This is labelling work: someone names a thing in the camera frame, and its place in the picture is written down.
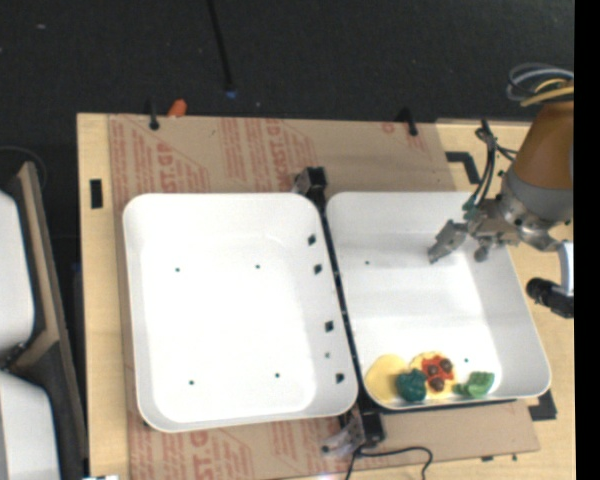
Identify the dark green broccoli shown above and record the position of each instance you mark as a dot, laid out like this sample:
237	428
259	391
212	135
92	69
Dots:
412	384

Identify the brown cardboard board red print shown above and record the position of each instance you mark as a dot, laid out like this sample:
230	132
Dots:
260	158

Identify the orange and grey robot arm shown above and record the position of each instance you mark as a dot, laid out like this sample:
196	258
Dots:
547	148

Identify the pizza slice with red topping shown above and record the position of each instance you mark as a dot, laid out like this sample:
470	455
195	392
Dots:
437	373

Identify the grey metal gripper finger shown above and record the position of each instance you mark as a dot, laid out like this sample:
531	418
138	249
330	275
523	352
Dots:
445	244
482	253

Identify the white plastic tray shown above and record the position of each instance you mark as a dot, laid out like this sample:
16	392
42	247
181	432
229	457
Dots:
420	298
235	308

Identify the pale yellow round biscuit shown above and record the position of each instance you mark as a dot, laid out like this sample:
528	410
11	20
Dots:
384	377

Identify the black cylinder on white bracket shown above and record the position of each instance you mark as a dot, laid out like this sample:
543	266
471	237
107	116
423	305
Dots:
555	283

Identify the light green leafy vegetable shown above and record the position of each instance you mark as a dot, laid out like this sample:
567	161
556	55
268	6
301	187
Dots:
476	384

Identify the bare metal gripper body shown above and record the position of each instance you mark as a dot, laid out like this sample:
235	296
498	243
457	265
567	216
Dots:
505	225

